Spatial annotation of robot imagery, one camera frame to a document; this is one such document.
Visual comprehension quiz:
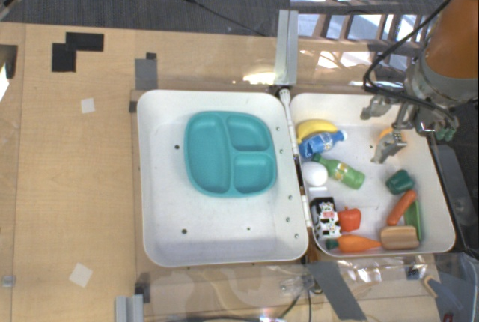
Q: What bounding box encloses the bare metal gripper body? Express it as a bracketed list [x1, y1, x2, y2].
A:
[388, 86, 460, 138]

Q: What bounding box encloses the dark green bell pepper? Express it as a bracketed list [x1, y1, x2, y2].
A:
[385, 168, 416, 196]

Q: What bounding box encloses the white plastic tray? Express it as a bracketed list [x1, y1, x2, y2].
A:
[289, 91, 457, 259]
[135, 88, 310, 269]

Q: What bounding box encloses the green bottle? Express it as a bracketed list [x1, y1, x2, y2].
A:
[311, 152, 366, 191]

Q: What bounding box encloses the orange sausage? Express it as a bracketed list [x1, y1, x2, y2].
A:
[385, 189, 418, 227]

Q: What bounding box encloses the yellow banana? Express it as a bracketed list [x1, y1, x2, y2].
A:
[296, 118, 340, 144]

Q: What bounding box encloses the blue bottle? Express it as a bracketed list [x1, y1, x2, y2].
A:
[297, 130, 349, 160]

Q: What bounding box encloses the green pea pod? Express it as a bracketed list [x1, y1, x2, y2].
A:
[403, 199, 424, 243]

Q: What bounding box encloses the white egg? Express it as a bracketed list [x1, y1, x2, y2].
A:
[301, 160, 329, 188]

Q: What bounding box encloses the red bell pepper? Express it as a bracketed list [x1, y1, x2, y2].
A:
[336, 205, 363, 233]

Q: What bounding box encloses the thin black and white rod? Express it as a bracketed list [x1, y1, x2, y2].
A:
[278, 88, 314, 228]

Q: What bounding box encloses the wooden bread loaf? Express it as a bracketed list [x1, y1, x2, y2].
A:
[379, 225, 421, 251]

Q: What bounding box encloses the cow print milk carton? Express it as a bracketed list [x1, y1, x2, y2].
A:
[308, 186, 343, 242]

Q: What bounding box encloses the orange carrot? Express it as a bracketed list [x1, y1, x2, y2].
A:
[325, 234, 383, 254]

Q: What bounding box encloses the teal divided plate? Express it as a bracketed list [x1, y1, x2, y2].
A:
[183, 110, 279, 199]

